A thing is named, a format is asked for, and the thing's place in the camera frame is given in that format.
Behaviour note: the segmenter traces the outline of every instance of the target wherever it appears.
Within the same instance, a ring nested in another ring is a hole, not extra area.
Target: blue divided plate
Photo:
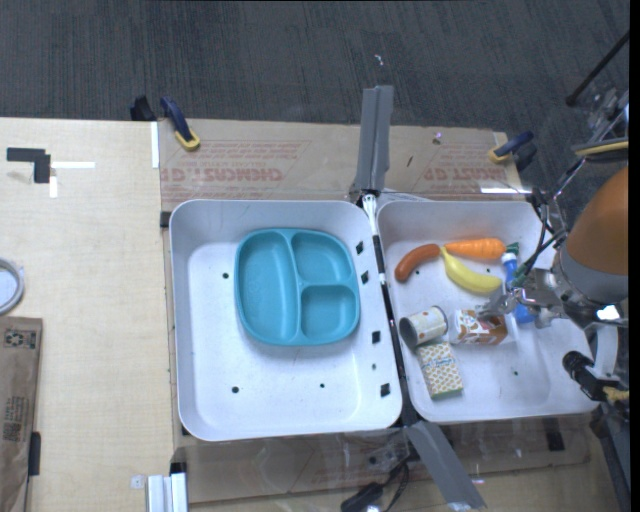
[[[351,256],[336,237],[308,229],[261,229],[238,245],[235,299],[244,328],[273,345],[322,345],[358,325]]]

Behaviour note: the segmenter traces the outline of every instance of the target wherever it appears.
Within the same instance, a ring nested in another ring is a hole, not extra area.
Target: tin can
[[[400,336],[411,350],[443,336],[449,330],[447,316],[438,306],[401,318],[398,327]]]

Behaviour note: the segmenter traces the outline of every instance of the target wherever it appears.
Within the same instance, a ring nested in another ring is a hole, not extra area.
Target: cardboard sheet
[[[42,320],[0,317],[0,510],[26,504]]]
[[[200,148],[185,151],[159,122],[162,208],[190,199],[346,199],[358,164],[360,126],[189,120]],[[432,199],[518,195],[515,164],[487,152],[504,134],[469,128],[392,126],[389,193]]]

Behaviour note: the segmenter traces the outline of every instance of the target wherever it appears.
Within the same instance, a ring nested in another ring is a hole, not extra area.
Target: black clip
[[[173,121],[173,126],[176,129],[175,136],[180,145],[187,151],[198,149],[200,147],[200,139],[189,128],[187,120],[173,98],[171,96],[163,96],[160,98],[160,105],[164,109],[165,116]]]
[[[146,96],[138,96],[132,105],[129,105],[132,121],[157,121],[158,118],[151,110]]]
[[[7,148],[7,162],[33,162],[33,181],[49,183],[51,155],[47,155],[44,149]]]

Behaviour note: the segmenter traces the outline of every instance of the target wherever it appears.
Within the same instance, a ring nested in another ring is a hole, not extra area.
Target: metal bracket
[[[146,486],[147,512],[189,512],[187,475],[150,475]]]
[[[393,86],[377,85],[362,96],[358,170],[351,191],[379,193],[389,169],[389,129],[393,112]]]
[[[487,508],[439,426],[418,421],[407,428],[407,437],[447,500],[449,508],[456,512]]]

